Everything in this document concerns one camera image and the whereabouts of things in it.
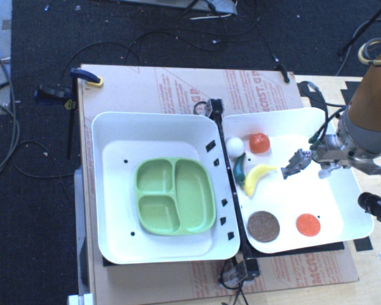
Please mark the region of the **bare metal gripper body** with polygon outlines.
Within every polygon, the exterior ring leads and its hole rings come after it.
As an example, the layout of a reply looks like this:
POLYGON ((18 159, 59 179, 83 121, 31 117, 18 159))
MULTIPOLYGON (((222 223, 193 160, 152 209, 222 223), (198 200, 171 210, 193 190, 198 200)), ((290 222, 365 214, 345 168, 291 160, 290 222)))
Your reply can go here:
POLYGON ((367 175, 381 175, 374 159, 381 156, 381 135, 326 135, 312 158, 317 163, 353 167, 367 175))

